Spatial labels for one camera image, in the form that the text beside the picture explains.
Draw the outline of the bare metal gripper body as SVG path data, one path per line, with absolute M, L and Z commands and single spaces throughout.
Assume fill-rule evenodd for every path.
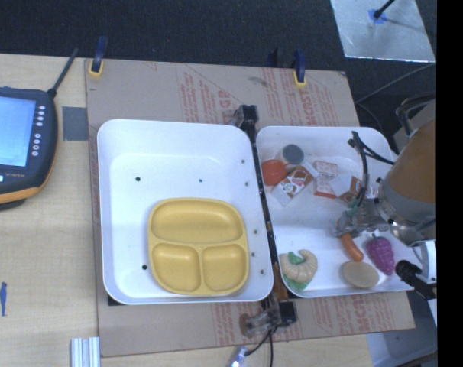
M 393 204 L 386 200 L 364 200 L 360 206 L 343 212 L 348 231 L 365 228 L 366 232 L 389 232 L 403 244 L 420 244 L 427 240 L 427 205 L 408 200 Z

